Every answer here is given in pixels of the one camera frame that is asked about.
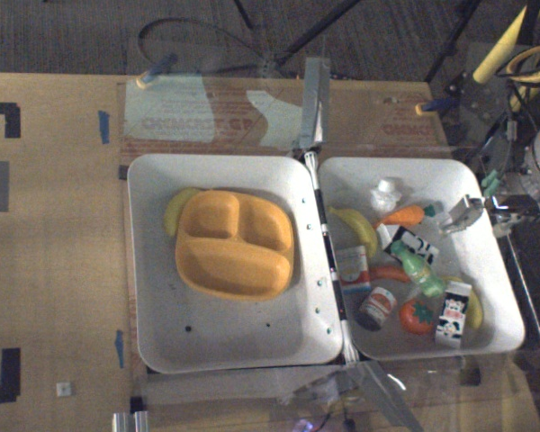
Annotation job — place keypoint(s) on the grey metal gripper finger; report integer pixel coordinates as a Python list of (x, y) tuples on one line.
[(455, 228), (467, 209)]

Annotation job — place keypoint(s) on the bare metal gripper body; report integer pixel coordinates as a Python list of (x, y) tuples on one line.
[(517, 204)]

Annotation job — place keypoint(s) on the black and white carton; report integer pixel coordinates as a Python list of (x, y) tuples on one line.
[(420, 243)]

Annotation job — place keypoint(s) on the orange carrot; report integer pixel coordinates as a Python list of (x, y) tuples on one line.
[(402, 215)]

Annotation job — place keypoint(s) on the green bottle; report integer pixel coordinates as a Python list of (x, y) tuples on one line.
[(418, 270)]

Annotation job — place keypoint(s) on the white plastic tray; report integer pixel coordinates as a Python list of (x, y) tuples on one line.
[(481, 281), (234, 335)]

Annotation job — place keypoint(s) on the orange sausage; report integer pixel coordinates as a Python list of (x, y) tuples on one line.
[(389, 273)]

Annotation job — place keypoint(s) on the yellow banana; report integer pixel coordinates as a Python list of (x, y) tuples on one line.
[(173, 212), (362, 227), (475, 311)]

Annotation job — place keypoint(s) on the white cow print carton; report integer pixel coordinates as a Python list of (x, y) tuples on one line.
[(452, 315)]

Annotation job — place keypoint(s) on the red tomato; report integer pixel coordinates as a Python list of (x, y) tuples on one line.
[(415, 318)]

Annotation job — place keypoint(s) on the white and red packet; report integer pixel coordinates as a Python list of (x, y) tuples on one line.
[(353, 269)]

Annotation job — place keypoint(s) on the brown and white can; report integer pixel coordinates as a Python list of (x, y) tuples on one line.
[(378, 308)]

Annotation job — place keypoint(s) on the thin black and white rod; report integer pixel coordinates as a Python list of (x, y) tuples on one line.
[(327, 245)]

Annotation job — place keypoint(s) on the brown cardboard board red print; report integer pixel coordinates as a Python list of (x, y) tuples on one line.
[(364, 119)]

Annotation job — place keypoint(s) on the orange divided plate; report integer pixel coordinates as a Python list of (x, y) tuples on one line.
[(234, 245)]

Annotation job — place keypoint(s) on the small white square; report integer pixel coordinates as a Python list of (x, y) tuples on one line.
[(64, 389)]

